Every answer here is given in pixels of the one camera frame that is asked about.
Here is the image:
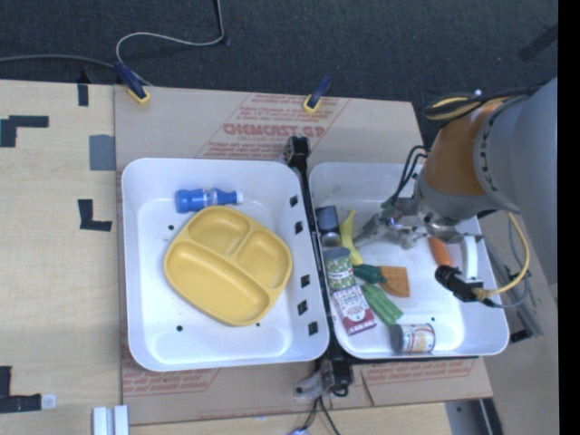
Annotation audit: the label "black cylinder on white bracket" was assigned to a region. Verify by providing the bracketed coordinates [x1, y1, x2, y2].
[434, 234, 486, 304]

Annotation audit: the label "white plastic tray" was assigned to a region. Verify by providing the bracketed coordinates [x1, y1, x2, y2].
[308, 160, 511, 361]
[121, 157, 331, 373]

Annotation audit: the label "yellow divided plate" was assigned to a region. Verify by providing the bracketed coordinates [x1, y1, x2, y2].
[162, 204, 295, 327]

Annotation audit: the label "orange carrot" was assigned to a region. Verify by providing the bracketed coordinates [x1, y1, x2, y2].
[428, 236, 454, 268]

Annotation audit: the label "yellow banana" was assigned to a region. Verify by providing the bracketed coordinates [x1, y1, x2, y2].
[339, 208, 364, 267]

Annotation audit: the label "light green toy beans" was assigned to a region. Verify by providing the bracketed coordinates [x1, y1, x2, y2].
[360, 282, 404, 327]

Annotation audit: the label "blue plastic bottle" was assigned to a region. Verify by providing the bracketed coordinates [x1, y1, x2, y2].
[174, 187, 246, 215]

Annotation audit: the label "red and white carton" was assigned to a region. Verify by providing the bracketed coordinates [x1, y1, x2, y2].
[331, 284, 378, 336]

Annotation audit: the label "brown cardboard board red print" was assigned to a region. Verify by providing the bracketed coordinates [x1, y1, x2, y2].
[112, 83, 495, 426]

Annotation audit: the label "thin black rod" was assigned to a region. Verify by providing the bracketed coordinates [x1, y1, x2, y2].
[294, 160, 340, 363]

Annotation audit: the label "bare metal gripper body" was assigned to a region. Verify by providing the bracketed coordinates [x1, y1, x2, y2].
[379, 198, 473, 246]

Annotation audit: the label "white can with grey lid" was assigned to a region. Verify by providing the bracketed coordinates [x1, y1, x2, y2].
[389, 322, 437, 355]

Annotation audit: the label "black block with thin wires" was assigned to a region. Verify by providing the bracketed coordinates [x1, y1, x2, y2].
[282, 135, 313, 169]
[316, 357, 355, 397]

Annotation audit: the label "orange waffle biscuit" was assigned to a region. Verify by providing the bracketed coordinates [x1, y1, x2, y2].
[377, 265, 411, 299]

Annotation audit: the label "green patterned can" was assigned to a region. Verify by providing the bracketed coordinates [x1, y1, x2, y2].
[322, 246, 357, 292]

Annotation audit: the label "dark grey can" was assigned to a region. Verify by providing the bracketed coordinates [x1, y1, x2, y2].
[314, 205, 343, 248]

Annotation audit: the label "dark green toy vegetable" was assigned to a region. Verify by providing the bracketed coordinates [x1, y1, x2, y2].
[353, 263, 389, 285]

